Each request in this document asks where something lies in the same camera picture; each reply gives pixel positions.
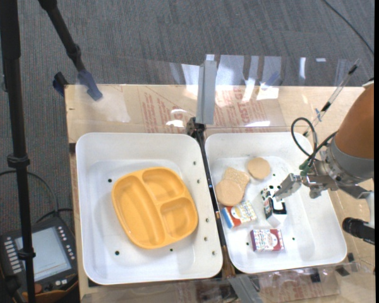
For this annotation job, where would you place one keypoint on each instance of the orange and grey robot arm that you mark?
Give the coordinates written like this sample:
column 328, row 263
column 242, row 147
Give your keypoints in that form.
column 355, row 128

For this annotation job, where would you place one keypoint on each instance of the square tan cracker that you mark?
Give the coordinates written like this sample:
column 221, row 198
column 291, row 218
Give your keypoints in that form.
column 238, row 175

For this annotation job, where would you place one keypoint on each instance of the white plastic tray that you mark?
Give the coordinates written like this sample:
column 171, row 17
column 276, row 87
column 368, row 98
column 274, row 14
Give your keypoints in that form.
column 312, row 232
column 98, row 150

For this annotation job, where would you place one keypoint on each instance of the brown cardboard board red print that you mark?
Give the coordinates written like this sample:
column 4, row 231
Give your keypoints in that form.
column 164, row 109

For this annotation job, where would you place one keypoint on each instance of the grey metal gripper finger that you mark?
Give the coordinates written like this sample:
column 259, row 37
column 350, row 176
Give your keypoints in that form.
column 289, row 186
column 316, row 193

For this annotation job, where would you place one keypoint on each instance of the round tan biscuit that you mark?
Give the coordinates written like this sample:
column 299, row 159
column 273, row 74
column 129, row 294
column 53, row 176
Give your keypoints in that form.
column 229, row 193
column 259, row 168

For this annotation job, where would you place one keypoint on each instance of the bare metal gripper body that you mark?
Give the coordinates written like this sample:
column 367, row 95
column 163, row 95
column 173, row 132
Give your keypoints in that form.
column 327, row 177

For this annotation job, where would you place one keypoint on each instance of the purple and red carton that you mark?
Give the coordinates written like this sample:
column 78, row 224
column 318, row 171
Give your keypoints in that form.
column 268, row 240

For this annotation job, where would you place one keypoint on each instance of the red blue white carton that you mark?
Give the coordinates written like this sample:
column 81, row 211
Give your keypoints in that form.
column 238, row 215

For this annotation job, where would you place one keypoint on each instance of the black and white carton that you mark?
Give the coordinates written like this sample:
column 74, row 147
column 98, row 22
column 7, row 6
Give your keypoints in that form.
column 271, row 211

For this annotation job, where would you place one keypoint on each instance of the orange divided plate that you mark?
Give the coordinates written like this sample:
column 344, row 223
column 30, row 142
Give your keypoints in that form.
column 154, row 207

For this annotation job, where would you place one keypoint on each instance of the black tripod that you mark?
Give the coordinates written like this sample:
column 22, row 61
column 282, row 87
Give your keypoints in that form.
column 17, row 122

